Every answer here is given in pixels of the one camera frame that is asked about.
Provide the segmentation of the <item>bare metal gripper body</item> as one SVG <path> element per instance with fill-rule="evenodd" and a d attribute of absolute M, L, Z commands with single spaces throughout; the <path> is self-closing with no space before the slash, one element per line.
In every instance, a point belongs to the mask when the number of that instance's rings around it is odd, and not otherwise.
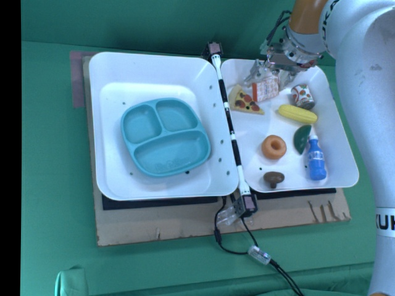
<path fill-rule="evenodd" d="M 318 53 L 311 53 L 295 45 L 288 37 L 281 38 L 278 43 L 270 43 L 267 48 L 266 67 L 277 73 L 284 70 L 299 73 L 316 66 Z"/>

